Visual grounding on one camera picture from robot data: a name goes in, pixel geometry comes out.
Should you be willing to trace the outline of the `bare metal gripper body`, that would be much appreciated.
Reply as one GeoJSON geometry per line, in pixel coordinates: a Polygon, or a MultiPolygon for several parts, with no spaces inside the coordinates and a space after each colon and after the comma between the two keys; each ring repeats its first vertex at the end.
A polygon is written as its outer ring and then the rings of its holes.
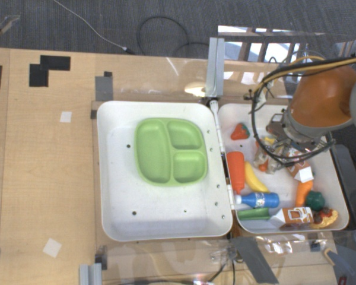
{"type": "Polygon", "coordinates": [[[273,145],[274,159],[307,159],[318,154],[318,143],[303,134],[280,135],[273,145]]]}

